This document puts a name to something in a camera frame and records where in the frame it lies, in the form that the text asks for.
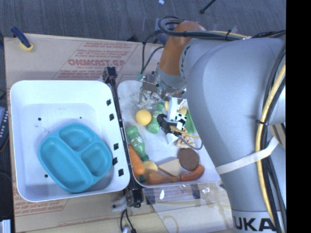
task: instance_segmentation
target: blue divided plate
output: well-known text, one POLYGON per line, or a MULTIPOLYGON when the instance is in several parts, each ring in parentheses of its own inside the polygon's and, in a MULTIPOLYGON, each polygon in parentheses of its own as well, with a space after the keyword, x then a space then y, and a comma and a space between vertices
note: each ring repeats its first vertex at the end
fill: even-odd
POLYGON ((41 142, 38 155, 52 179, 71 193, 89 189, 112 166, 110 149, 82 123, 71 123, 51 133, 41 142))

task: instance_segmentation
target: toy bread slice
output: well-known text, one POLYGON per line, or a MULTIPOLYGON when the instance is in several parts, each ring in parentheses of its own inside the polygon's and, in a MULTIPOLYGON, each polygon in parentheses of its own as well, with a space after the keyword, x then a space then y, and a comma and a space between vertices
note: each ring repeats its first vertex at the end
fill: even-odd
POLYGON ((158 169, 171 175, 179 178, 180 175, 180 163, 179 159, 174 159, 172 161, 163 163, 158 166, 158 169))

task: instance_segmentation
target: green bottle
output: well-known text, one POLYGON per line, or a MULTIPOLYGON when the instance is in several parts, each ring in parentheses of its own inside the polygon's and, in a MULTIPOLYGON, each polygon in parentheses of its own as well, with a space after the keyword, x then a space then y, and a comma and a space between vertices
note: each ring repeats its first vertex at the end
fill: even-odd
POLYGON ((149 156, 145 152, 145 143, 142 140, 138 128, 133 125, 125 130, 125 133, 128 137, 128 139, 131 142, 131 145, 133 149, 136 151, 136 153, 140 156, 140 159, 142 161, 149 160, 149 156))
POLYGON ((160 125, 157 122, 157 116, 162 113, 162 109, 164 107, 164 103, 160 102, 156 105, 155 111, 152 113, 151 122, 148 124, 147 130, 153 134, 156 134, 160 130, 160 125))

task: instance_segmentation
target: brown cookie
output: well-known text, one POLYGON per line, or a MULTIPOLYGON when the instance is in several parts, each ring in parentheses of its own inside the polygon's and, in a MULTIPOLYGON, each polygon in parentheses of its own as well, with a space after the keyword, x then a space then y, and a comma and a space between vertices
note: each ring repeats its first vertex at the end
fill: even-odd
POLYGON ((180 165, 187 170, 195 170, 200 163, 200 157, 198 153, 191 148, 179 149, 177 158, 180 165))

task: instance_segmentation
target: toy carrot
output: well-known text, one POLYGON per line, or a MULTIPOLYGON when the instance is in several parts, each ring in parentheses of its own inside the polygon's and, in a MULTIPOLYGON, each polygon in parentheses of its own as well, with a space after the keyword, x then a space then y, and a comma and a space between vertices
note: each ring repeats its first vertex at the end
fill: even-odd
POLYGON ((142 164, 142 161, 136 151, 133 149, 131 145, 128 145, 129 153, 130 153, 130 158, 132 162, 132 168, 134 175, 136 177, 139 177, 140 175, 144 174, 145 172, 145 167, 142 164))

